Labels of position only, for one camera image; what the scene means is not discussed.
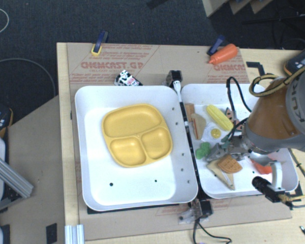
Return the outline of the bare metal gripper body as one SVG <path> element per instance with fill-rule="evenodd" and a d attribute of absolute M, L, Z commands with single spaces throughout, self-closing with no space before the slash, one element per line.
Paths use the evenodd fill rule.
<path fill-rule="evenodd" d="M 242 136 L 234 136 L 230 139 L 227 148 L 229 155 L 232 153 L 249 153 L 251 157 L 252 154 L 252 150 L 246 145 Z"/>

